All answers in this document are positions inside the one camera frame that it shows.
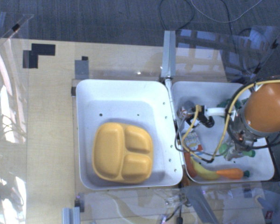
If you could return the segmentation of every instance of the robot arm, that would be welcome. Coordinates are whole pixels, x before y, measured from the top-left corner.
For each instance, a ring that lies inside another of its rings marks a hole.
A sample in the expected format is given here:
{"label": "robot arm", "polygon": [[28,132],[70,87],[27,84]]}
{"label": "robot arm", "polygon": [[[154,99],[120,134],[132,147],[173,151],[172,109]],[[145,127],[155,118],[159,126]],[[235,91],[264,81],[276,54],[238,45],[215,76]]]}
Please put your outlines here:
{"label": "robot arm", "polygon": [[280,83],[262,85],[237,111],[228,133],[237,151],[244,151],[259,138],[280,131]]}

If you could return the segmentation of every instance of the gray carpet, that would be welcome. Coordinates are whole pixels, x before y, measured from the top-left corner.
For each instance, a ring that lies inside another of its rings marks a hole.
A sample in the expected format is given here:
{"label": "gray carpet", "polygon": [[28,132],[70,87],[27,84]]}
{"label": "gray carpet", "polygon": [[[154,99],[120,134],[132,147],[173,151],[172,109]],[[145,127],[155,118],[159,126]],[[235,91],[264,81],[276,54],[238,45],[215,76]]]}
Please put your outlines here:
{"label": "gray carpet", "polygon": [[[34,14],[29,38],[58,41],[107,42],[161,46],[163,27],[158,14],[161,0],[0,0],[0,12]],[[193,0],[207,15],[227,20],[220,0]],[[224,0],[230,19],[259,0]],[[166,28],[177,29],[193,12],[183,0],[165,0],[161,14]],[[280,0],[264,0],[231,23],[233,35],[253,25],[280,26]],[[209,20],[195,11],[185,29],[230,34],[228,24]],[[267,61],[261,76],[280,74],[280,45]]]}

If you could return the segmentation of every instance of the toy banana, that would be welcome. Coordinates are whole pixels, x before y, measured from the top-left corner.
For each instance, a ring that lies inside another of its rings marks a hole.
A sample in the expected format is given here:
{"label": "toy banana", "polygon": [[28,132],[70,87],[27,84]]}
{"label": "toy banana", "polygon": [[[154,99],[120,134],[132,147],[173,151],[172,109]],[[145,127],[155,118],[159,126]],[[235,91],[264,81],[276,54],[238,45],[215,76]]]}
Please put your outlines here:
{"label": "toy banana", "polygon": [[209,171],[206,168],[202,167],[198,162],[196,162],[193,157],[191,157],[194,170],[199,176],[206,180],[216,180],[220,177],[215,171]]}
{"label": "toy banana", "polygon": [[204,168],[202,165],[200,165],[198,162],[196,162],[193,159],[193,157],[191,157],[191,161],[193,164],[193,168],[197,172],[197,174],[206,180],[216,180],[220,176],[224,176],[229,179],[241,179],[243,176],[249,177],[250,175],[248,170],[243,172],[239,168],[227,168],[218,171],[209,171],[206,168]]}

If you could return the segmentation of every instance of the metal bracket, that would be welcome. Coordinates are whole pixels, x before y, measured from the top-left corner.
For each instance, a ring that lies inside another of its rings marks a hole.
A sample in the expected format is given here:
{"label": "metal bracket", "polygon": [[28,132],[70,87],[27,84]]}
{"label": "metal bracket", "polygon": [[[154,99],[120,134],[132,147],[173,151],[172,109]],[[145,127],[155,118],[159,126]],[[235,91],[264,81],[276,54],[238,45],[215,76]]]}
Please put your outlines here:
{"label": "metal bracket", "polygon": [[165,31],[161,82],[175,76],[175,31]]}
{"label": "metal bracket", "polygon": [[62,220],[63,224],[80,224],[80,208],[63,208]]}

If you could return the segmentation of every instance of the wire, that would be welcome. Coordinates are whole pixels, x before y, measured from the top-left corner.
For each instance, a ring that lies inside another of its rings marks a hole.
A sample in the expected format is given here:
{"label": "wire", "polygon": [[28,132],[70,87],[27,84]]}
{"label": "wire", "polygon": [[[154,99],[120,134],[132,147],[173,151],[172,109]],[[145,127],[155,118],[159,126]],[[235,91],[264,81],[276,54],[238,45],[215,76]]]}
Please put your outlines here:
{"label": "wire", "polygon": [[181,127],[182,127],[182,124],[186,121],[187,118],[188,118],[188,117],[185,116],[185,117],[182,119],[181,124],[178,126],[178,129],[177,129],[177,131],[176,131],[175,139],[174,139],[174,146],[175,146],[175,148],[176,148],[179,152],[183,152],[183,153],[188,153],[188,151],[179,149],[179,148],[177,147],[177,137],[178,137],[178,134],[179,134],[180,129],[181,129]]}
{"label": "wire", "polygon": [[[188,151],[187,151],[187,150],[183,150],[183,149],[179,149],[179,148],[177,147],[177,137],[178,137],[179,132],[181,131],[181,127],[182,127],[183,123],[184,123],[188,118],[189,118],[189,117],[185,116],[185,117],[181,120],[181,123],[180,123],[180,125],[178,126],[177,131],[176,131],[176,134],[175,134],[175,141],[174,141],[175,148],[176,148],[177,151],[182,152],[182,153],[188,153]],[[191,152],[200,152],[200,153],[202,153],[202,154],[205,154],[205,155],[208,155],[208,156],[212,156],[212,154],[209,154],[209,153],[207,153],[207,152],[205,152],[205,151],[202,151],[202,150],[192,150],[192,149],[190,149],[190,148],[189,148],[189,150],[190,150]],[[217,154],[216,157],[223,156],[225,153],[227,153],[227,151],[228,151],[228,148],[227,148],[224,152],[222,152],[221,154]]]}
{"label": "wire", "polygon": [[175,208],[175,210],[173,211],[173,213],[169,217],[166,218],[166,222],[169,221],[181,207],[182,207],[182,204],[178,205]]}
{"label": "wire", "polygon": [[202,157],[200,157],[199,155],[195,154],[194,152],[191,152],[191,150],[183,143],[185,138],[188,136],[189,132],[192,130],[193,126],[194,126],[194,123],[198,117],[198,114],[199,112],[201,112],[201,106],[200,105],[196,105],[195,106],[196,110],[195,110],[195,114],[194,114],[194,118],[193,118],[193,121],[192,121],[192,124],[190,125],[190,127],[188,128],[188,130],[186,131],[186,133],[182,136],[182,140],[181,140],[181,143],[182,143],[182,147],[187,150],[189,153],[193,154],[195,157],[199,158],[199,159],[202,159]]}
{"label": "wire", "polygon": [[[160,1],[159,6],[158,6],[158,11],[159,11],[159,16],[160,16],[162,27],[163,27],[164,30],[167,30],[167,28],[165,26],[165,23],[164,23],[164,20],[163,20],[163,17],[162,17],[162,14],[161,14],[161,5],[162,5],[163,1],[164,0]],[[188,22],[186,22],[185,24],[183,24],[181,27],[179,27],[176,30],[182,29],[183,27],[187,26],[192,21],[192,19],[194,17],[194,9],[193,9],[191,3],[188,0],[184,0],[184,1],[189,5],[189,7],[191,8],[192,13],[191,13],[191,16],[190,16]]]}
{"label": "wire", "polygon": [[255,5],[253,5],[251,8],[247,9],[246,11],[244,11],[239,17],[237,17],[236,19],[233,19],[233,20],[228,20],[228,21],[219,21],[219,20],[216,20],[216,19],[213,19],[211,17],[209,17],[208,15],[206,15],[205,13],[203,13],[201,10],[199,10],[195,5],[194,5],[194,2],[193,0],[191,0],[191,3],[193,5],[193,7],[198,11],[200,12],[203,16],[207,17],[208,19],[211,19],[212,21],[215,21],[215,22],[218,22],[218,23],[230,23],[230,22],[234,22],[234,21],[237,21],[238,19],[240,19],[242,16],[244,16],[247,12],[249,12],[251,9],[253,9],[254,7],[256,7],[259,3],[261,3],[263,0],[259,0]]}
{"label": "wire", "polygon": [[243,32],[245,32],[245,31],[251,31],[252,30],[252,28],[244,28],[243,30],[241,30],[239,33],[238,33],[238,35],[241,35]]}
{"label": "wire", "polygon": [[[228,18],[228,20],[230,20],[230,13],[229,13],[227,4],[226,4],[223,0],[220,0],[220,1],[224,4],[224,6],[225,6],[225,8],[226,8],[226,12],[227,12],[227,18]],[[235,42],[234,42],[233,37],[232,37],[232,28],[231,28],[231,23],[230,23],[230,22],[228,23],[228,27],[229,27],[229,31],[230,31],[230,35],[231,35],[233,47],[234,47],[234,49],[235,49],[235,51],[236,51],[236,53],[237,53],[236,45],[235,45]]]}
{"label": "wire", "polygon": [[249,146],[246,145],[242,142],[240,142],[239,140],[237,140],[237,138],[234,136],[234,134],[232,133],[232,131],[230,130],[230,126],[228,126],[227,132],[229,134],[229,136],[232,138],[233,141],[235,141],[238,145],[245,147],[247,150],[256,150],[256,149],[262,149],[262,148],[267,148],[267,147],[274,147],[280,144],[280,141],[275,143],[275,141],[278,139],[278,137],[280,136],[280,134],[277,135],[277,137],[270,143],[268,143],[267,145],[263,145],[263,146]]}
{"label": "wire", "polygon": [[194,122],[195,122],[195,116],[197,118],[198,116],[198,109],[199,105],[196,105],[196,112],[195,112],[195,116],[194,116],[194,120],[192,122],[192,125],[189,127],[189,129],[187,130],[187,132],[183,135],[182,137],[182,146],[185,150],[187,150],[188,152],[190,152],[191,154],[193,154],[196,158],[200,159],[200,160],[203,160],[203,161],[206,161],[208,163],[212,163],[216,157],[216,153],[218,152],[219,148],[221,147],[222,145],[222,142],[225,138],[225,135],[226,135],[226,132],[228,130],[228,125],[229,125],[229,121],[230,121],[230,115],[231,115],[231,111],[232,111],[232,108],[234,107],[236,101],[238,100],[238,98],[240,97],[241,94],[243,94],[246,90],[256,86],[256,85],[261,85],[261,84],[271,84],[271,83],[280,83],[280,77],[273,77],[269,80],[260,80],[258,82],[250,82],[250,83],[247,83],[246,85],[243,85],[241,86],[234,94],[233,96],[231,97],[227,107],[226,107],[226,115],[225,115],[225,125],[224,125],[224,129],[223,129],[223,133],[222,133],[222,136],[221,136],[221,139],[217,145],[217,148],[216,150],[214,151],[213,155],[212,155],[212,158],[210,160],[207,160],[207,159],[204,159],[202,157],[200,157],[199,155],[195,154],[194,152],[192,152],[187,146],[184,145],[183,141],[185,139],[185,137],[189,134],[189,132],[191,131],[191,129],[193,128],[194,126]]}

